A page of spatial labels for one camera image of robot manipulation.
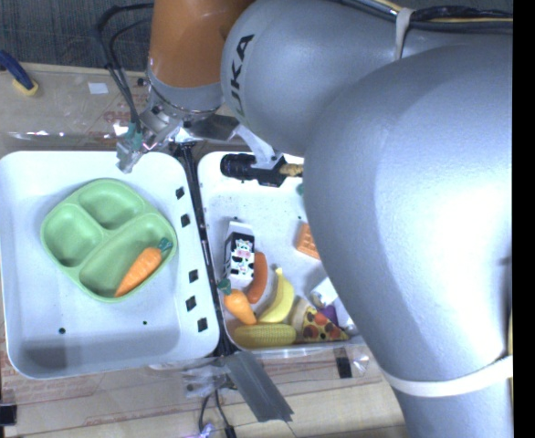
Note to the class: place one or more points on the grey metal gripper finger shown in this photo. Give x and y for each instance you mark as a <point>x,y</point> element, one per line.
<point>143,148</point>
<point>125,158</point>

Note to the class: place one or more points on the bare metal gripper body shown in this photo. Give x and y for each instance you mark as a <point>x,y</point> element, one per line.
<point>158,123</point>

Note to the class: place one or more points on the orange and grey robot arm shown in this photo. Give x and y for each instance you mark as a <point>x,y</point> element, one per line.
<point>386,153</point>

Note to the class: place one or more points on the green divided plate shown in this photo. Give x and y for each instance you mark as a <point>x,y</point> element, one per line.
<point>76,235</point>

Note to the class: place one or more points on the thin black rod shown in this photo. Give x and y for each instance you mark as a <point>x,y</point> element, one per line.
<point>202,240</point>

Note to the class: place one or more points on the orange carrot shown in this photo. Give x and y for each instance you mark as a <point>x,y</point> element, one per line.
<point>142,267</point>
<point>240,306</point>

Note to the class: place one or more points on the white plastic tray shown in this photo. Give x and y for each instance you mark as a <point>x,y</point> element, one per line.
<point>89,336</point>
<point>267,208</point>

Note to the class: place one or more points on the white cow print carton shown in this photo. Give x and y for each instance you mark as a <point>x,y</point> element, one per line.
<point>239,256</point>

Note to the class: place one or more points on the orange sausage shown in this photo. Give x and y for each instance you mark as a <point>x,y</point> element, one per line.
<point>259,276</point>

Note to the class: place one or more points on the orange biscuit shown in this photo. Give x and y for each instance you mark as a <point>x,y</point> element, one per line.
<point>307,242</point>

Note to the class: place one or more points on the yellow banana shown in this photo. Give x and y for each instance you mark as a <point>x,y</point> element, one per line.
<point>283,297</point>

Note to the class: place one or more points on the yellow corn cob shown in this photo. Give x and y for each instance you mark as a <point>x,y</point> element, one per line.
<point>265,336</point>

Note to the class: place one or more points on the white packet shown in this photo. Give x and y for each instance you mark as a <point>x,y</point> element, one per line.
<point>324,290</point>

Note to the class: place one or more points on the purple grapes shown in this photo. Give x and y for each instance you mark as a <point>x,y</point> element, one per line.
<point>329,314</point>

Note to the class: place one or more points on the pizza slice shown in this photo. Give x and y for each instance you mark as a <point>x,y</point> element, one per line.
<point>317,329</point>

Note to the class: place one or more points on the black cylinder on white bracket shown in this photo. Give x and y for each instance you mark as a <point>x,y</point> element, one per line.
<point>242,166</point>

